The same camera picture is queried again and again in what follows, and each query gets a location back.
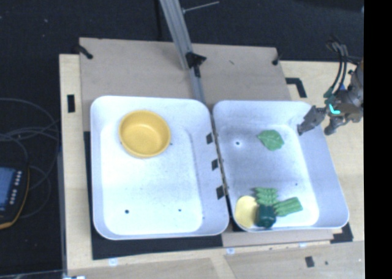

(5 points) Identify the green toy leaf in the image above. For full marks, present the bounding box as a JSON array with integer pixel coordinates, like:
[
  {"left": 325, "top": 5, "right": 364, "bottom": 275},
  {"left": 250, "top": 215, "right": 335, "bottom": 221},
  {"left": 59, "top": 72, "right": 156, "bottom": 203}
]
[{"left": 256, "top": 129, "right": 285, "bottom": 152}]

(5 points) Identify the white plastic tray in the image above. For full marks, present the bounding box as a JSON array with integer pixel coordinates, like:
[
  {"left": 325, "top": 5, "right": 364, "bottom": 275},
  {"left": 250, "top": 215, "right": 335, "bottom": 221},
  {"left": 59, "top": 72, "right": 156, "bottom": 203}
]
[
  {"left": 89, "top": 95, "right": 230, "bottom": 241},
  {"left": 211, "top": 99, "right": 350, "bottom": 234}
]

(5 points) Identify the thin black and white rod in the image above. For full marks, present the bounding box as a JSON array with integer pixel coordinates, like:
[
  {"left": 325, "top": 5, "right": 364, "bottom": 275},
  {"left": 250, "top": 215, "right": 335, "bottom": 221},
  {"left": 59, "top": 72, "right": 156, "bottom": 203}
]
[{"left": 212, "top": 109, "right": 230, "bottom": 199}]

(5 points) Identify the yellow bowl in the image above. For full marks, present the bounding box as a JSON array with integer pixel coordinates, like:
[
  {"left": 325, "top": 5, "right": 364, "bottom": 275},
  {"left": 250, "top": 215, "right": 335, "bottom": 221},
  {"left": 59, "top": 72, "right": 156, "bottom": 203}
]
[{"left": 118, "top": 110, "right": 172, "bottom": 159}]

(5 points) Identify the light green toy lettuce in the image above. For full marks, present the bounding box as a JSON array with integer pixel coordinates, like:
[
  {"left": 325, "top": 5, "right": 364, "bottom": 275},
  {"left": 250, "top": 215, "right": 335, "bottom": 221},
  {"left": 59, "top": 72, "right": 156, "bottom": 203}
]
[
  {"left": 253, "top": 186, "right": 281, "bottom": 206},
  {"left": 272, "top": 197, "right": 304, "bottom": 218}
]

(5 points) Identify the yellow round toy slice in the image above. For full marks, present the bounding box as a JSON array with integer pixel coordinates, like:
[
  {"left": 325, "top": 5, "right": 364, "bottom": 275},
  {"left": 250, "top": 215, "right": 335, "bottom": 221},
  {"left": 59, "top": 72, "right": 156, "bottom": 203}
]
[{"left": 235, "top": 195, "right": 260, "bottom": 229}]

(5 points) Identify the brown cardboard board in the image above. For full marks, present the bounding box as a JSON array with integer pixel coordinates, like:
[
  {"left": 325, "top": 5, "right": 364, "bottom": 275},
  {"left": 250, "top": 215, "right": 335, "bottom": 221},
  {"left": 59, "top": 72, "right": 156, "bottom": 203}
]
[{"left": 78, "top": 37, "right": 337, "bottom": 248}]

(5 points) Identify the dark green toy pepper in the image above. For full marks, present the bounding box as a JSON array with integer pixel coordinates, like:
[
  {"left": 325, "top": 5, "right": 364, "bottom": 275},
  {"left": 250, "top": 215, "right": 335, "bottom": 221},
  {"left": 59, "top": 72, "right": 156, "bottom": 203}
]
[{"left": 254, "top": 204, "right": 277, "bottom": 229}]

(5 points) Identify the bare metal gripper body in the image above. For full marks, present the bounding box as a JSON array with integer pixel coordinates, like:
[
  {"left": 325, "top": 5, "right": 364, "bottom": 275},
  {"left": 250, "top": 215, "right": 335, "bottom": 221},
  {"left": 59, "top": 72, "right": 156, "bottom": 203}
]
[{"left": 334, "top": 69, "right": 365, "bottom": 123}]

